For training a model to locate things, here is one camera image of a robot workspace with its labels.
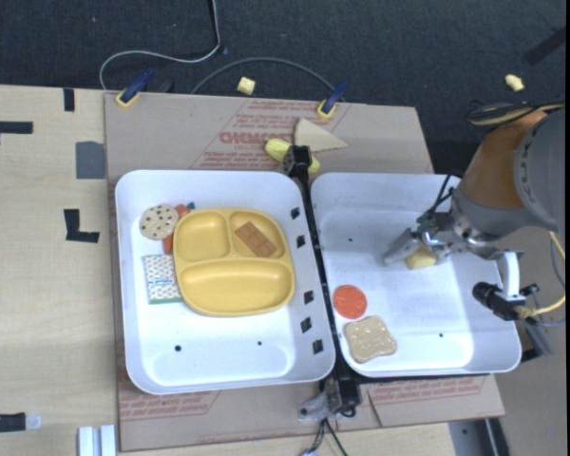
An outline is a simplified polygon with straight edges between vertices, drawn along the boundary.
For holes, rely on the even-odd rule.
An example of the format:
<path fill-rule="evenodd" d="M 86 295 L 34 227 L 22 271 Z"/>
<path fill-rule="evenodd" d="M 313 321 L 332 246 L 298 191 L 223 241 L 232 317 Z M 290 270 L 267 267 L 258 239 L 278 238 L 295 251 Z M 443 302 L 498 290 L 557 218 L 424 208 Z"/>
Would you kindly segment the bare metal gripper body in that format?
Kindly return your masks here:
<path fill-rule="evenodd" d="M 416 222 L 422 244 L 428 248 L 431 245 L 456 243 L 456 253 L 469 252 L 481 258 L 500 255 L 500 250 L 494 245 L 496 238 L 473 227 L 464 215 L 425 212 Z"/>

